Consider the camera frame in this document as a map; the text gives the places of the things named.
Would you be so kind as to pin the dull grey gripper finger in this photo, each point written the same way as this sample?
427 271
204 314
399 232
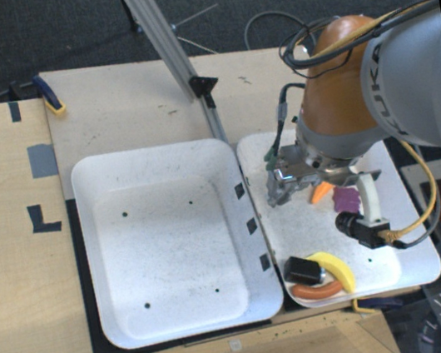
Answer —
275 197
282 174

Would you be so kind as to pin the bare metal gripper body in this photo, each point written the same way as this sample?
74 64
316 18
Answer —
303 167

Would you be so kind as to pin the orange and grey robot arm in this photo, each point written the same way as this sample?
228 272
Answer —
399 89

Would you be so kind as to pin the orange carrot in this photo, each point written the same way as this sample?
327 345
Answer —
319 193

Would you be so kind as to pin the white plastic tray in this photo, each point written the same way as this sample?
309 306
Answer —
311 235
171 256

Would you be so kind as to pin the black can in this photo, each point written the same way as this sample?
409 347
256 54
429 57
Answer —
301 270

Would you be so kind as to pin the yellow banana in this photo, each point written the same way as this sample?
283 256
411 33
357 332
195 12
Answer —
339 268

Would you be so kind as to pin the orange sausage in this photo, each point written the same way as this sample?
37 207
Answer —
317 291

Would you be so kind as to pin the black cylinder on white bracket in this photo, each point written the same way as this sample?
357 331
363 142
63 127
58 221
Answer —
364 226

